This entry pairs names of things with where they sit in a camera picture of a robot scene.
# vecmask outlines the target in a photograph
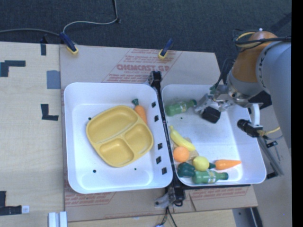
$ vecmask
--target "table surface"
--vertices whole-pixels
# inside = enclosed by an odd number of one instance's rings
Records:
[[[64,211],[61,90],[47,89],[47,71],[60,70],[59,45],[0,42],[0,62],[26,61],[0,77],[0,191],[6,206],[28,205],[30,213],[1,216],[0,226],[47,226],[49,212]],[[41,104],[57,121],[41,120]],[[70,222],[70,227],[156,226],[163,216]],[[232,210],[173,214],[178,226],[235,227]],[[168,218],[165,226],[173,226]]]

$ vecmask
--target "white tray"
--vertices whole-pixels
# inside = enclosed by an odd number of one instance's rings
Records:
[[[167,85],[162,90],[163,104],[170,105],[179,101],[195,99],[197,102],[209,93],[211,85]],[[224,171],[229,174],[228,180],[220,180],[210,185],[257,184],[266,178],[266,168],[256,138],[248,136],[237,126],[239,119],[250,120],[248,110],[238,105],[221,112],[217,123],[201,118],[189,108],[185,113],[172,117],[166,116],[169,126],[173,125],[183,137],[191,139],[199,155],[210,162],[218,159],[241,160],[242,163]],[[195,184],[191,178],[180,177],[180,181],[191,187],[206,186]]]
[[[138,98],[154,137],[149,152],[124,167],[106,164],[86,136],[86,124],[117,105],[134,108]],[[79,193],[163,188],[172,181],[172,169],[157,94],[146,84],[72,83],[64,91],[68,181]]]

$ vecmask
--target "cardboard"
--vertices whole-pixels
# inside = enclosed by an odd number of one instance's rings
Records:
[[[168,84],[213,85],[219,78],[214,53],[169,51],[164,60],[159,50],[78,46],[72,55],[60,46],[62,138],[64,159],[64,201],[68,221],[163,215],[154,201],[165,194],[164,189],[76,193],[68,183],[65,145],[63,93],[73,82],[146,83],[151,71],[162,73],[161,87]],[[181,207],[171,206],[171,212],[222,210],[257,206],[252,186],[186,190]]]

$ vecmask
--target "orange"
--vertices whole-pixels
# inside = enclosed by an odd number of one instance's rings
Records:
[[[178,146],[173,151],[173,157],[178,162],[186,162],[189,159],[189,150],[184,146]]]

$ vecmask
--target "toy carrot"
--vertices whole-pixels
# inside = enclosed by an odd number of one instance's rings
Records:
[[[143,121],[147,124],[146,113],[143,106],[139,105],[139,100],[136,98],[132,101],[135,105],[134,110],[139,114],[139,116],[143,119]]]
[[[214,167],[216,168],[216,170],[225,170],[241,163],[242,162],[240,160],[222,159],[222,160],[216,160],[216,162],[214,163]]]

